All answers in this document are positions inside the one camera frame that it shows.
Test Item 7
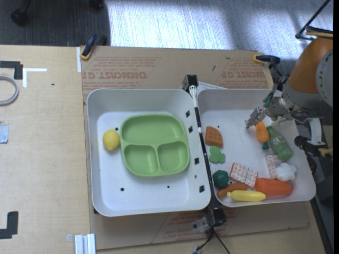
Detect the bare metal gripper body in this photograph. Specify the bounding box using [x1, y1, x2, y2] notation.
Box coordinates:
[264, 96, 295, 122]

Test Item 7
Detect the white plastic tray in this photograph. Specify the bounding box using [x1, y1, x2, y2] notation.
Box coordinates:
[197, 88, 317, 208]
[86, 88, 212, 217]

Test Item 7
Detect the orange carrot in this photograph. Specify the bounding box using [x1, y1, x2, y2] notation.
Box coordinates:
[255, 121, 271, 151]

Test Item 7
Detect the green plastic bottle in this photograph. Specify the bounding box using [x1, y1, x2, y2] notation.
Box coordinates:
[266, 125, 294, 162]

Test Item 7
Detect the orange waffle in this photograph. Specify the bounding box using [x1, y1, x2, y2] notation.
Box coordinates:
[204, 125, 224, 149]

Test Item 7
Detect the small orange and white carton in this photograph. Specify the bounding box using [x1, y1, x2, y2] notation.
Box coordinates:
[265, 154, 284, 180]

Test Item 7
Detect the light green ridged lettuce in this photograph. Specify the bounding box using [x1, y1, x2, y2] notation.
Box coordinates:
[208, 145, 226, 165]

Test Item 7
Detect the thin black and white rod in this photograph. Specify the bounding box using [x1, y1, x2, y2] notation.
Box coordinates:
[189, 85, 221, 212]

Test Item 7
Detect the white paper sheet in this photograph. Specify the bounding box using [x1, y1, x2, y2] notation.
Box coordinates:
[197, 81, 229, 90]

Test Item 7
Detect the large orange and white carton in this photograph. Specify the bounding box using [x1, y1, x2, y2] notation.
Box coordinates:
[228, 161, 259, 188]

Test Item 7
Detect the white cauliflower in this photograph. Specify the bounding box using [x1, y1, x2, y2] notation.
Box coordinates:
[275, 162, 297, 183]

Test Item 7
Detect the dark green broccoli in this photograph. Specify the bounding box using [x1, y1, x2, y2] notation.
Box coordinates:
[212, 169, 230, 189]

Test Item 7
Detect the orange sausage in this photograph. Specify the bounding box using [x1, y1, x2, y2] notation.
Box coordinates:
[217, 182, 248, 199]

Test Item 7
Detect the orange plastic bottle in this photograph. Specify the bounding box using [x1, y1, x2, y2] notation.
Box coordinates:
[254, 177, 294, 197]

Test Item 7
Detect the yellow banana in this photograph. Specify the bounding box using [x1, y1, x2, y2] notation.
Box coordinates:
[226, 189, 266, 203]

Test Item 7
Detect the green divided plate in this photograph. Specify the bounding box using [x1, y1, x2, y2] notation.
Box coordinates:
[119, 113, 191, 177]

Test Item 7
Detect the brown cardboard board red print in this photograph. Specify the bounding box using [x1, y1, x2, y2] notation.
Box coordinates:
[80, 45, 311, 251]

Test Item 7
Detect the yellow lemon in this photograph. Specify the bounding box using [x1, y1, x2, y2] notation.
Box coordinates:
[102, 129, 121, 151]

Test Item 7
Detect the black office chair base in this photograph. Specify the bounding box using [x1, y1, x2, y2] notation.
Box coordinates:
[10, 0, 105, 25]

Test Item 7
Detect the black cylinder on white bracket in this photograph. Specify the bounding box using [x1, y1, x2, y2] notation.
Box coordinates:
[294, 117, 328, 156]

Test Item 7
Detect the black block with thin wires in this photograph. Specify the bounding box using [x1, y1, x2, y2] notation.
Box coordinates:
[182, 74, 199, 91]
[203, 207, 228, 228]

